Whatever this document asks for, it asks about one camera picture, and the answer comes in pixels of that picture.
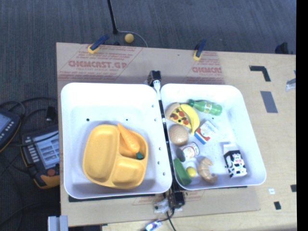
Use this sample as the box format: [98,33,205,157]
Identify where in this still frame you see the thin black and white rod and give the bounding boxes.
[153,79,176,192]

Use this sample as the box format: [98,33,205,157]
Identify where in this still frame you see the pizza slice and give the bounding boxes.
[165,102,191,126]

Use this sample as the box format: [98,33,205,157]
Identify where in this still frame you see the tan bread bun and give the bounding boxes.
[168,124,189,146]

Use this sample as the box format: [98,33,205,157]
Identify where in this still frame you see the orange carrot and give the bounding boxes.
[117,123,144,160]

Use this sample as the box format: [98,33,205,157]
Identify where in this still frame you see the yellow banana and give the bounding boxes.
[180,103,200,136]

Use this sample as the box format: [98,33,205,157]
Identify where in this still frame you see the white plastic tray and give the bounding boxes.
[159,83,267,191]
[60,82,173,200]

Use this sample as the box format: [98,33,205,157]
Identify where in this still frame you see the green plastic bottle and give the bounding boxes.
[188,99,223,116]

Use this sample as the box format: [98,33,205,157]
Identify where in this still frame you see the white can red label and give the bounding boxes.
[178,141,200,162]

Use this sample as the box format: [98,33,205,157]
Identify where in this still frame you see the red white blue carton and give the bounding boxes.
[194,120,218,145]

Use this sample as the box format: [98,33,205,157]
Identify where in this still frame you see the yellow divided plate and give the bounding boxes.
[82,124,149,190]

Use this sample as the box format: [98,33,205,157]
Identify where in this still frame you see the brown cardboard board red print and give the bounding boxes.
[55,42,261,228]

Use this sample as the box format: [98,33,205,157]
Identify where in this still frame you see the green block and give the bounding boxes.
[173,158,193,187]

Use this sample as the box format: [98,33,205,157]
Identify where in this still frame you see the clear bottle yellow cap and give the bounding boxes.
[185,159,198,178]

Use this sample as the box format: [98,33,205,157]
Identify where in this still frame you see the tan croissant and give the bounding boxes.
[197,157,218,184]

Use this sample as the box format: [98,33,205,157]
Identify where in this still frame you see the cow print milk carton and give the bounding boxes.
[222,142,248,179]

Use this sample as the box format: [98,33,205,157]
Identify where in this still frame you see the black block with thin wires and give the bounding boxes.
[147,70,162,86]
[167,191,186,209]

